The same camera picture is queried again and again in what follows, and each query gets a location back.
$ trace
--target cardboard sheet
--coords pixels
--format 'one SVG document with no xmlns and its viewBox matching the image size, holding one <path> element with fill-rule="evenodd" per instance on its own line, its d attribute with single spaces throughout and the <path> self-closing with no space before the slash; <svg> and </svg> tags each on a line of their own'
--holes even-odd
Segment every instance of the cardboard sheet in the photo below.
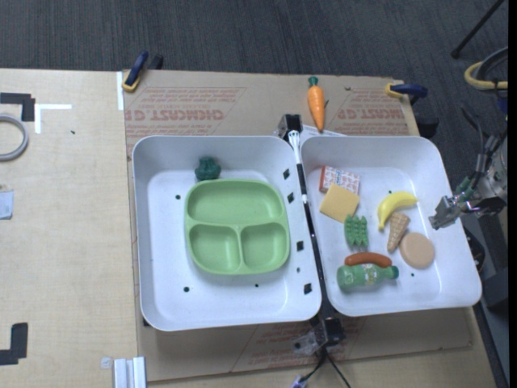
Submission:
<svg viewBox="0 0 517 388">
<path fill-rule="evenodd" d="M 138 89 L 124 93 L 139 355 L 148 380 L 278 369 L 312 364 L 295 355 L 292 340 L 308 323 L 161 332 L 140 312 L 131 152 L 149 135 L 271 135 L 284 114 L 300 114 L 314 133 L 306 101 L 309 76 L 147 71 Z M 417 135 L 407 97 L 389 98 L 391 78 L 318 76 L 328 104 L 325 129 L 333 135 Z M 462 309 L 375 317 L 340 316 L 346 339 L 332 348 L 336 361 L 463 348 L 471 335 Z"/>
</svg>

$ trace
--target blue clamp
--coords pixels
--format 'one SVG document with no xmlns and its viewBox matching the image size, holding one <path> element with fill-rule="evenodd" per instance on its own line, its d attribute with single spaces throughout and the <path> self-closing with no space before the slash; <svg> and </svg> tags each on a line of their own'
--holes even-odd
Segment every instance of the blue clamp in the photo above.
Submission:
<svg viewBox="0 0 517 388">
<path fill-rule="evenodd" d="M 134 92 L 140 81 L 140 72 L 147 62 L 149 52 L 142 50 L 135 61 L 135 64 L 131 68 L 128 77 L 122 82 L 122 87 L 127 92 Z"/>
<path fill-rule="evenodd" d="M 413 105 L 420 98 L 427 96 L 427 88 L 414 85 L 413 83 L 402 83 L 401 85 L 392 85 L 389 83 L 385 88 L 386 94 L 396 98 L 400 98 L 402 95 L 409 95 L 411 105 Z"/>
</svg>

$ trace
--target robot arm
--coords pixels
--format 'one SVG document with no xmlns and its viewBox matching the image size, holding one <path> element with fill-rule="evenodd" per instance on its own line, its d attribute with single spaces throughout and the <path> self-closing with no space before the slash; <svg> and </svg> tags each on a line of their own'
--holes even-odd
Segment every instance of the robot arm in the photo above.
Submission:
<svg viewBox="0 0 517 388">
<path fill-rule="evenodd" d="M 503 139 L 490 137 L 484 154 L 478 156 L 474 175 L 465 178 L 453 196 L 442 197 L 436 214 L 429 217 L 433 229 L 450 226 L 466 214 L 482 217 L 500 213 L 508 204 L 507 156 L 506 134 Z"/>
</svg>

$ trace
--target wooden table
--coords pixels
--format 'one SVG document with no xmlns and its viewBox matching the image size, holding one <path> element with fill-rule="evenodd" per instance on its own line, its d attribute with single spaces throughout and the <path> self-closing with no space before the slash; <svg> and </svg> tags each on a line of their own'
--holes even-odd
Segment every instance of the wooden table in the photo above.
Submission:
<svg viewBox="0 0 517 388">
<path fill-rule="evenodd" d="M 14 191 L 0 221 L 0 349 L 28 324 L 27 357 L 0 366 L 0 386 L 111 386 L 110 359 L 138 356 L 124 111 L 117 73 L 0 70 L 0 92 L 29 93 L 44 109 L 27 123 L 25 153 L 0 162 L 0 191 Z M 18 115 L 0 105 L 0 113 Z M 0 124 L 0 153 L 16 142 Z M 472 345 L 347 361 L 353 387 L 495 386 L 476 319 Z M 157 382 L 153 386 L 290 386 L 313 366 Z M 310 386 L 344 386 L 330 365 Z"/>
</svg>

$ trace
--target green divided plate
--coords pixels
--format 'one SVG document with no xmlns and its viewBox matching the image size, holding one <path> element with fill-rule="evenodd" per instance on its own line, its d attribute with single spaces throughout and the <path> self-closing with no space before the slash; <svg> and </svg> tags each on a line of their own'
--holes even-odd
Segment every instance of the green divided plate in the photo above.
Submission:
<svg viewBox="0 0 517 388">
<path fill-rule="evenodd" d="M 263 181 L 214 179 L 197 183 L 187 194 L 185 229 L 191 257 L 210 273 L 270 272 L 289 256 L 284 201 Z"/>
</svg>

